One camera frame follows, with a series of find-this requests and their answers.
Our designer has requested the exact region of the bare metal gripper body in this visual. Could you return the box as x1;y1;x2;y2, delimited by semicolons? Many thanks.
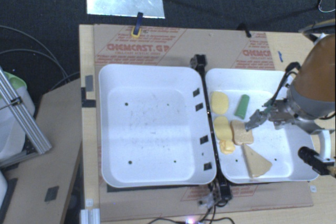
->
268;100;327;135

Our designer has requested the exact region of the tan bread slice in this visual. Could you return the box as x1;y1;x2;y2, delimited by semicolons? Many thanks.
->
230;119;255;146

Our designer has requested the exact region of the green cylinder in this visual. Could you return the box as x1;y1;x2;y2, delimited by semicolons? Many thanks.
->
234;94;250;120

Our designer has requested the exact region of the oval yellow biscuit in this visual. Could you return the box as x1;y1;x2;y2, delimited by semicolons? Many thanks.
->
213;115;234;141

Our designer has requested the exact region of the small yellow crinkled piece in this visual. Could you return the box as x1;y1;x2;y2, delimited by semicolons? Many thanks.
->
218;139;236;155

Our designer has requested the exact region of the white plastic tray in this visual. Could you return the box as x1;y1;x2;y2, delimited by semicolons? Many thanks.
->
98;63;217;188
204;68;320;184

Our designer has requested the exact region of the tan pizza slice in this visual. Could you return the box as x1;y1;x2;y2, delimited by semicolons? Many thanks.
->
241;144;273;179

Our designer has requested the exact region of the round yellow biscuit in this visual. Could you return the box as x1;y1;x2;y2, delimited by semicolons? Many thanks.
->
211;90;230;115

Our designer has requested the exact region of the thin black rod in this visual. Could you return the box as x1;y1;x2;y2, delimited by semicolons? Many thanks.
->
197;65;227;185

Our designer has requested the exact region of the brown cardboard board red print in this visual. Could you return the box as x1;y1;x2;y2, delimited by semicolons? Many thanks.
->
93;24;314;215

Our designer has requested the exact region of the black cylinder on white bracket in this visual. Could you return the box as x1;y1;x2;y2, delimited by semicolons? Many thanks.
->
297;129;336;177

